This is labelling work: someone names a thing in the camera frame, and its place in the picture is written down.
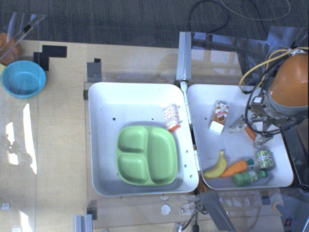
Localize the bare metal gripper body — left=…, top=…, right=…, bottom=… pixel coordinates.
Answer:
left=249, top=102, right=305, bottom=133

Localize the orange toy sausage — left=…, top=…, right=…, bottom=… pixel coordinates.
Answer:
left=244, top=125, right=258, bottom=141

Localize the white plastic tray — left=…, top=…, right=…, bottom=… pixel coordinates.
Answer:
left=87, top=82, right=200, bottom=198
left=186, top=83, right=295, bottom=191

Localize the green and white can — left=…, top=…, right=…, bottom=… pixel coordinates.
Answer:
left=255, top=149, right=275, bottom=170

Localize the brown and white carton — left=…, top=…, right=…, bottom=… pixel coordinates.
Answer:
left=209, top=101, right=230, bottom=136

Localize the orange carrot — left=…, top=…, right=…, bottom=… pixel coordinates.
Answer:
left=219, top=158, right=255, bottom=178

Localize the green plastic bottle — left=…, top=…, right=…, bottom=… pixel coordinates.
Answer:
left=232, top=169, right=269, bottom=188

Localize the yellow banana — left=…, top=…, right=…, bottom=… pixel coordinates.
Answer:
left=203, top=150, right=228, bottom=179

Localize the thin black and white rod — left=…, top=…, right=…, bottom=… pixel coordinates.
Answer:
left=179, top=80, right=202, bottom=178

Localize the white and orange carton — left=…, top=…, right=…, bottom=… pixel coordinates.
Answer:
left=163, top=103, right=182, bottom=133

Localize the green divided plate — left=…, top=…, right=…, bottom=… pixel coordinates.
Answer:
left=116, top=125, right=179, bottom=187

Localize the blue bowl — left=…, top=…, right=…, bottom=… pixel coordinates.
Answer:
left=0, top=60, right=47, bottom=100

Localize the brown bread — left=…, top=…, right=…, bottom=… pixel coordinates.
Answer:
left=0, top=32, right=24, bottom=66

